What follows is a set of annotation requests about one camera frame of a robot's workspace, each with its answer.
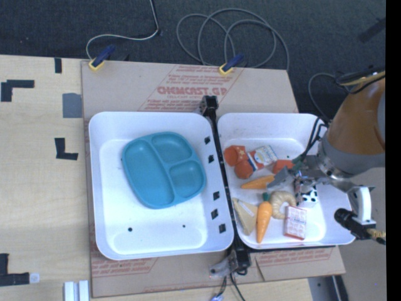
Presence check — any red and white carton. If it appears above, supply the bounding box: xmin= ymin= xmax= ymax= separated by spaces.
xmin=283 ymin=205 xmax=308 ymax=241

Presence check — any plain orange packet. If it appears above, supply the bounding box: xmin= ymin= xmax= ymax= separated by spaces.
xmin=234 ymin=160 xmax=254 ymax=181

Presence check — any white and orange carton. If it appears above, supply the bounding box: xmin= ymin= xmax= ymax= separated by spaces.
xmin=246 ymin=145 xmax=279 ymax=172

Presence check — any small orange carrot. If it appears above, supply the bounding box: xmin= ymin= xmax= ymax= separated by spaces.
xmin=240 ymin=174 xmax=276 ymax=191

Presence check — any thin black rod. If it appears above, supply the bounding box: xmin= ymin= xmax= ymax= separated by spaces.
xmin=206 ymin=105 xmax=246 ymax=265

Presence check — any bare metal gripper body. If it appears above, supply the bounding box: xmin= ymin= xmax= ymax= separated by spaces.
xmin=288 ymin=154 xmax=352 ymax=186

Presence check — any black cylinder on white bracket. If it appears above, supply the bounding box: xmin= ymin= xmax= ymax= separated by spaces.
xmin=333 ymin=185 xmax=377 ymax=240

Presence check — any beige sandwich wedge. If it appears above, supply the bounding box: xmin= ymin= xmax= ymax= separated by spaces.
xmin=232 ymin=197 xmax=259 ymax=236

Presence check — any black block with thin wires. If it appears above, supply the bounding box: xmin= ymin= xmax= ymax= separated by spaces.
xmin=209 ymin=248 xmax=252 ymax=278
xmin=199 ymin=95 xmax=219 ymax=117

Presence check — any black and white cow carton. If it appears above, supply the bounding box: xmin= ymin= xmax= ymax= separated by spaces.
xmin=294 ymin=180 xmax=320 ymax=209

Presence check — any brown cardboard board red print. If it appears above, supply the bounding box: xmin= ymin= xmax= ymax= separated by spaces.
xmin=80 ymin=60 xmax=346 ymax=298

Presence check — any large orange carrot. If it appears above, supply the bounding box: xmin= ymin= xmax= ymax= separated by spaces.
xmin=256 ymin=192 xmax=274 ymax=245

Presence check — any orange cube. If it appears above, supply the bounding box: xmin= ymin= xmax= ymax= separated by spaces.
xmin=271 ymin=159 xmax=296 ymax=175

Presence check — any blue divided plate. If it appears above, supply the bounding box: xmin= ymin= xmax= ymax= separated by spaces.
xmin=121 ymin=131 xmax=207 ymax=210

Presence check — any white plastic tray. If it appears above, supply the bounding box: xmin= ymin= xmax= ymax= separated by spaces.
xmin=216 ymin=112 xmax=357 ymax=250
xmin=88 ymin=111 xmax=235 ymax=261

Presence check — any beige croissant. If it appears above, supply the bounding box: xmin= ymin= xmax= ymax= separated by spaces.
xmin=269 ymin=190 xmax=297 ymax=220

